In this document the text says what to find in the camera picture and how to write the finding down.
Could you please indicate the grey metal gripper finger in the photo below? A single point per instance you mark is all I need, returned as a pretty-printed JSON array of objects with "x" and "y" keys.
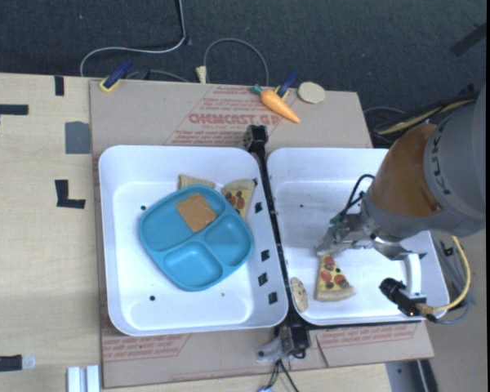
[
  {"x": 339, "y": 249},
  {"x": 326, "y": 246}
]

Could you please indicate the plain beige round biscuit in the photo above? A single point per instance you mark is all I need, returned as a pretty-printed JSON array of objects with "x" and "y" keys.
[{"x": 311, "y": 92}]

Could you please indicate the tan bread triangle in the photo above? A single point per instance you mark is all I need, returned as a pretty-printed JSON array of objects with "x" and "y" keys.
[{"x": 190, "y": 181}]

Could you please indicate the brown cardboard board red print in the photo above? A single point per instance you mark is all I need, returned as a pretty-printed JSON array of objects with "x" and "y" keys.
[{"x": 155, "y": 112}]

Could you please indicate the black cylinder on white bracket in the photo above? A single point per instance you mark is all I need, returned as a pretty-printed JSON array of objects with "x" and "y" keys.
[{"x": 411, "y": 274}]

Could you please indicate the orange carrot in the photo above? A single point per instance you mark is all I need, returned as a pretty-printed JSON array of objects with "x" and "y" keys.
[{"x": 277, "y": 104}]

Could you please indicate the chocolate chip biscuit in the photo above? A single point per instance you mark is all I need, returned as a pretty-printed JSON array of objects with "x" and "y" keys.
[{"x": 299, "y": 294}]

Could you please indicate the blue divided plate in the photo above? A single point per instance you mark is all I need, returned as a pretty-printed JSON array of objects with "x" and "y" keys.
[{"x": 188, "y": 264}]

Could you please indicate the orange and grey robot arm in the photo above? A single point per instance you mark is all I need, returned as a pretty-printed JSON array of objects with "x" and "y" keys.
[{"x": 408, "y": 170}]

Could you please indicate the white plastic tray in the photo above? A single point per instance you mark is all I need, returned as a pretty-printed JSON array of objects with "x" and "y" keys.
[
  {"x": 306, "y": 186},
  {"x": 126, "y": 239}
]

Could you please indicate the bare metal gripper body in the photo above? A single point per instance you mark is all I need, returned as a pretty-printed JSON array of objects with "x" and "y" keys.
[{"x": 357, "y": 229}]

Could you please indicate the thin black and white rod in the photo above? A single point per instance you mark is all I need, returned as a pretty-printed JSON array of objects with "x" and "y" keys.
[{"x": 275, "y": 223}]

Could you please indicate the orange toast slice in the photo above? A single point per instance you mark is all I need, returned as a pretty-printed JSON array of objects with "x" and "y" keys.
[{"x": 196, "y": 211}]

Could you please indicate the pizza slice with toppings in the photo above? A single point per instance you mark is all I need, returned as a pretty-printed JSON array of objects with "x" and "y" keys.
[
  {"x": 241, "y": 196},
  {"x": 330, "y": 282}
]

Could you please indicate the small pale yellow wedge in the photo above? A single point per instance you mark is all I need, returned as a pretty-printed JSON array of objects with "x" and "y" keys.
[{"x": 201, "y": 74}]

